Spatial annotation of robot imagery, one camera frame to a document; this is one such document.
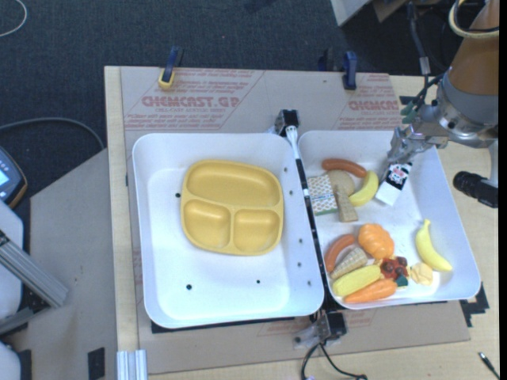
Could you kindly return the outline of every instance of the toy banana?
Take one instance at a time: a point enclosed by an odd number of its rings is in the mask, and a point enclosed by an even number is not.
[[[433,270],[450,272],[452,270],[451,264],[433,247],[431,237],[429,236],[429,224],[430,221],[425,219],[423,226],[415,235],[415,245],[419,256]]]
[[[372,170],[366,172],[361,188],[349,197],[350,203],[354,207],[365,205],[377,193],[379,188],[379,177]]]

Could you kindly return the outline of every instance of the black pen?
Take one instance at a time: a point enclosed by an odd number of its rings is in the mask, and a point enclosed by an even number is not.
[[[494,369],[493,365],[491,364],[490,360],[486,358],[486,355],[482,353],[481,351],[478,353],[479,357],[482,359],[484,364],[488,367],[488,369],[491,370],[491,372],[497,376],[498,380],[500,380],[500,375],[497,373],[497,371]]]

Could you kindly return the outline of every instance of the device with screen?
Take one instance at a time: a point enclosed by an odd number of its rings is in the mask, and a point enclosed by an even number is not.
[[[13,208],[25,194],[27,187],[25,175],[0,146],[0,200]]]

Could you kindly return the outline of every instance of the black marker on tray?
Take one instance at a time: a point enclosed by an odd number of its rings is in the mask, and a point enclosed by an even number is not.
[[[409,178],[412,163],[391,163],[387,168],[375,198],[388,205],[394,205]]]

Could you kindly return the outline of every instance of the sausage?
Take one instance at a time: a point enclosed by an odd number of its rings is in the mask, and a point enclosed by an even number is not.
[[[324,159],[322,161],[322,168],[324,170],[344,170],[360,178],[365,177],[367,172],[363,166],[358,165],[353,161],[338,158]]]
[[[356,238],[352,234],[345,234],[339,237],[330,248],[327,250],[326,255],[324,256],[324,265],[326,266],[326,272],[332,272],[334,269],[334,265],[336,264],[336,259],[340,252],[345,249],[347,246],[354,243]]]

